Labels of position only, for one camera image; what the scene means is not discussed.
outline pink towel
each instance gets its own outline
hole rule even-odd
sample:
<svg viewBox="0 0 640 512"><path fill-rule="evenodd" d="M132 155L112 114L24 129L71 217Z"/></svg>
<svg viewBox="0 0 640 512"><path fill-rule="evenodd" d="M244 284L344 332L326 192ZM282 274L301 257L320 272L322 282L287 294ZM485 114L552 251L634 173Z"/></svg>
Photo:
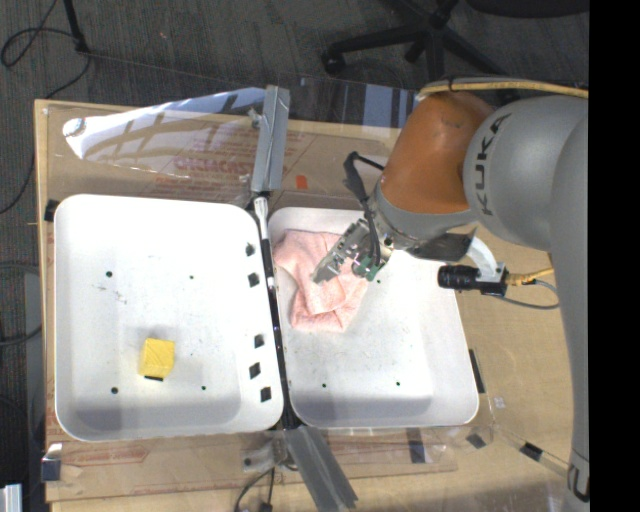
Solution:
<svg viewBox="0 0 640 512"><path fill-rule="evenodd" d="M291 325L307 331L344 332L358 312L369 282L346 263L341 273L322 285L311 280L316 265L340 235L287 230L273 260L295 279L298 291L289 314Z"/></svg>

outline dark floor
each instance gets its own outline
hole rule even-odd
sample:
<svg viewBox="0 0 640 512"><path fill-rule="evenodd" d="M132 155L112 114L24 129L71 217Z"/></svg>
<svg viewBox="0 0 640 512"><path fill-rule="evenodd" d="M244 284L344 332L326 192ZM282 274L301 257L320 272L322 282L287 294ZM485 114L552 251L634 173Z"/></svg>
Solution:
<svg viewBox="0 0 640 512"><path fill-rule="evenodd" d="M68 31L62 1L9 2L0 42L37 27ZM284 76L328 77L320 54L331 42L419 19L436 0L75 0L80 28L95 57L82 78L56 99L153 105L239 86L262 87ZM589 83L589 14L514 19L482 14L460 3L449 27L510 76ZM18 57L26 33L3 57ZM346 55L337 78L416 90L428 81L424 58L404 58L406 45ZM77 76L87 57L70 38L43 32L14 66L0 69L0 211L29 179L32 102ZM479 71L447 53L449 75ZM0 214L0 264L38 265L33 179L15 206ZM0 336L25 333L22 272L0 268ZM0 347L0 486L25 478L27 447L25 343Z"/></svg>

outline yellow block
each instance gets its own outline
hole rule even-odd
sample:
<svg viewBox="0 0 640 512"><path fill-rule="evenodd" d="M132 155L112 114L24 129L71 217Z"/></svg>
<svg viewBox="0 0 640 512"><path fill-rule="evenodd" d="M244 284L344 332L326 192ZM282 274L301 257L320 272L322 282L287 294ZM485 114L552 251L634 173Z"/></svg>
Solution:
<svg viewBox="0 0 640 512"><path fill-rule="evenodd" d="M175 343L147 338L142 347L138 373L144 377L164 379L173 368Z"/></svg>

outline yellow cable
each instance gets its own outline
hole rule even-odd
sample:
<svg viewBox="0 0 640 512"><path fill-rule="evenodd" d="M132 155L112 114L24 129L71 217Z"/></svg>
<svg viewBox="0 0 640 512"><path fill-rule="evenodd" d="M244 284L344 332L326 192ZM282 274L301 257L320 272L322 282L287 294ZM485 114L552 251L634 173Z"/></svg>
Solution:
<svg viewBox="0 0 640 512"><path fill-rule="evenodd" d="M553 267L543 268L542 270L531 272L530 274L508 274L505 278L505 283L510 286L521 286L523 284L530 283L538 277L546 276L549 274L553 274Z"/></svg>
<svg viewBox="0 0 640 512"><path fill-rule="evenodd" d="M443 91L484 91L495 89L530 89L534 91L549 92L554 94L564 94L576 96L578 98L589 98L589 91L564 85L555 85L547 82L535 82L527 80L504 80L496 82L451 82L450 84L427 85L420 89L418 101L422 101L429 94Z"/></svg>

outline caster wheel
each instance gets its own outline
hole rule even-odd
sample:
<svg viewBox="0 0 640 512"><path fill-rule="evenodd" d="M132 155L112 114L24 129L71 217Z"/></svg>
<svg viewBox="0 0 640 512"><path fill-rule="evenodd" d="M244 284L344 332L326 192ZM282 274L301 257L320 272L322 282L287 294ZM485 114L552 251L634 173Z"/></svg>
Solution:
<svg viewBox="0 0 640 512"><path fill-rule="evenodd" d="M322 59L324 70L330 75L337 75L347 65L341 53L330 55L329 52L324 52L320 58Z"/></svg>

